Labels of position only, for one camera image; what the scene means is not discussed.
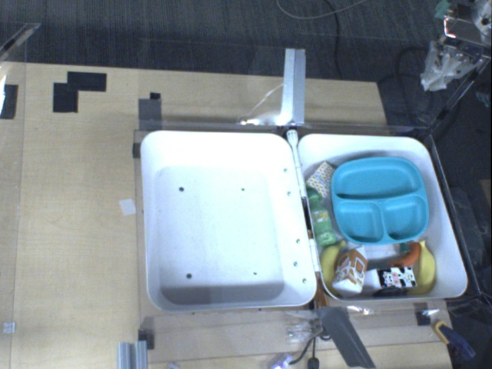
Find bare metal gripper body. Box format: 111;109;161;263
443;0;492;52

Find blue divided plate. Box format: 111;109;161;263
330;156;431;245

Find white plastic tray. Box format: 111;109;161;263
139;129;318;313
297;133;470;303

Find yellow patterned white carton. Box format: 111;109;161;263
305;161;337;199

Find thin black and white rod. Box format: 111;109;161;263
285;128;322;286

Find orange carrot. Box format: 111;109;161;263
388;241;423;269

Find green plastic bottle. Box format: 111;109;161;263
305;188;337;248

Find yellow banana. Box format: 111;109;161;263
406;239;437;296
319;240;347;290

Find black and white cow carton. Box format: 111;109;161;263
376;265;417;290

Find orange and white carton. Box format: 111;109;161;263
331;244;369;296

